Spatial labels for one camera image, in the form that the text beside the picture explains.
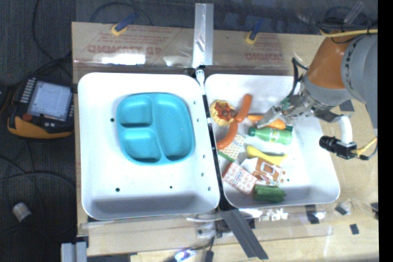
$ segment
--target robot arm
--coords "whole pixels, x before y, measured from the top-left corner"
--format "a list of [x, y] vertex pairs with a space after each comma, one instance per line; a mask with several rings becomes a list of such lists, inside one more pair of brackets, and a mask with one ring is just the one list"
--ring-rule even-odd
[[[257, 123], [258, 128], [278, 117], [294, 124], [298, 117], [311, 115], [341, 123], [342, 116], [330, 110], [354, 98], [365, 104], [378, 136], [378, 34], [339, 39], [340, 42], [335, 42], [327, 37], [323, 41], [307, 73], [299, 80], [298, 93], [293, 89], [279, 106], [265, 113]], [[332, 149], [337, 144], [339, 149]], [[347, 159], [354, 157], [351, 152], [356, 148], [351, 141], [329, 137], [322, 137], [320, 145]]]

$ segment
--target toy carrot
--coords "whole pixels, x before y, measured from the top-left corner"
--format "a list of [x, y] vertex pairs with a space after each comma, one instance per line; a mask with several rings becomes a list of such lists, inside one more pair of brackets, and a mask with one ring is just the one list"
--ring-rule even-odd
[[[263, 118], [263, 115], [248, 115], [247, 119], [252, 122], [257, 122]], [[281, 119], [276, 119], [267, 127], [276, 128], [280, 130], [284, 130], [287, 128], [286, 124]]]

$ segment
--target metal bracket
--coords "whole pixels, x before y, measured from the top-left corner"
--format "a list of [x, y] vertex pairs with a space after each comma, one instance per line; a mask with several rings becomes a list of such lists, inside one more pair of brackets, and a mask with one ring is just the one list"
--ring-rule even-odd
[[261, 260], [268, 259], [267, 253], [260, 245], [251, 227], [238, 209], [222, 211], [220, 214], [232, 230], [248, 258], [257, 257]]
[[192, 67], [213, 62], [213, 4], [195, 4]]
[[87, 262], [86, 242], [61, 244], [61, 262]]

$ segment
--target toy food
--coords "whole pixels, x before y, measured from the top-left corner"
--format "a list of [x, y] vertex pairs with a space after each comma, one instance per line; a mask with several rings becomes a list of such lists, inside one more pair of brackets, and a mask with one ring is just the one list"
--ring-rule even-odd
[[269, 187], [256, 185], [254, 187], [254, 199], [256, 201], [265, 201], [271, 203], [283, 202], [286, 193], [279, 187]]
[[278, 165], [278, 166], [280, 166], [282, 161], [287, 158], [286, 154], [269, 155], [269, 154], [263, 153], [251, 145], [247, 145], [246, 150], [247, 150], [248, 158], [254, 158], [254, 157], [263, 158], [264, 160], [266, 160], [270, 163], [273, 163], [275, 165]]
[[223, 148], [227, 147], [231, 144], [238, 133], [239, 125], [237, 122], [232, 121], [229, 125], [229, 129], [225, 137], [217, 142], [217, 149], [222, 150]]
[[[254, 122], [254, 123], [258, 122], [262, 118], [263, 118], [263, 115], [248, 115], [247, 116], [247, 119]], [[266, 127], [276, 128], [276, 129], [280, 129], [280, 130], [287, 129], [286, 124], [281, 119], [276, 119], [275, 121], [273, 121], [272, 123], [270, 123]]]
[[228, 126], [235, 118], [235, 108], [227, 101], [214, 101], [210, 105], [211, 118], [219, 126]]
[[292, 132], [289, 130], [280, 130], [270, 127], [261, 129], [250, 127], [248, 129], [248, 135], [251, 137], [257, 136], [259, 139], [270, 143], [289, 145], [292, 142]]
[[257, 179], [235, 163], [230, 163], [226, 168], [222, 180], [238, 191], [249, 195], [255, 186]]
[[241, 167], [256, 177], [261, 185], [278, 186], [287, 176], [282, 167], [261, 157], [246, 158]]
[[251, 107], [252, 96], [250, 94], [246, 94], [243, 97], [243, 103], [240, 107], [240, 110], [235, 116], [235, 121], [241, 123], [248, 115], [248, 111]]
[[240, 150], [243, 148], [244, 137], [237, 134], [230, 145], [218, 151], [218, 154], [229, 161], [236, 161]]

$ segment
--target blue clip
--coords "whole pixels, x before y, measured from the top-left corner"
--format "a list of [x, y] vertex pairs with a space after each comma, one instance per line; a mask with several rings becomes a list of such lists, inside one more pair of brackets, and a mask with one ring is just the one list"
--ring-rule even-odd
[[127, 25], [133, 24], [138, 17], [138, 13], [127, 15], [127, 17], [112, 27], [113, 35], [119, 36], [121, 33], [124, 33], [127, 30]]
[[255, 43], [255, 40], [257, 39], [257, 35], [262, 23], [263, 23], [263, 19], [261, 18], [258, 20], [257, 24], [255, 24], [254, 29], [252, 29], [252, 31], [249, 31], [246, 38], [247, 43], [249, 44]]

